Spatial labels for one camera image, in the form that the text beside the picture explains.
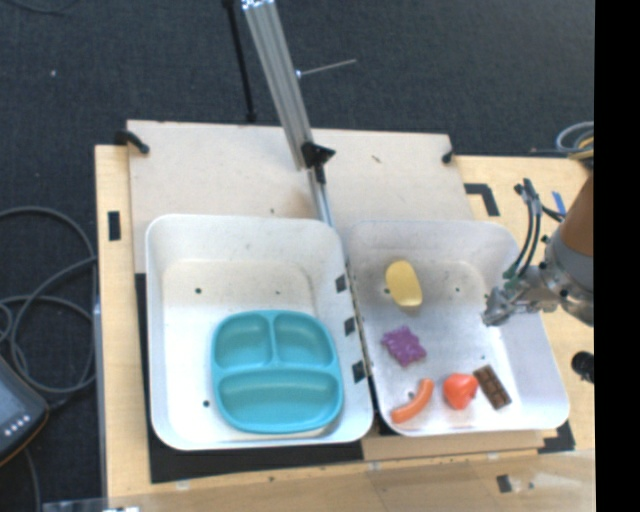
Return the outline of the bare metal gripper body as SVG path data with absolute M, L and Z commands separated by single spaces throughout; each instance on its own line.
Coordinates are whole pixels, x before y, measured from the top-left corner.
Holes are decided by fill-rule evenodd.
M 554 312 L 561 308 L 583 324 L 594 326 L 593 291 L 557 265 L 529 266 L 506 281 L 505 292 L 518 312 Z

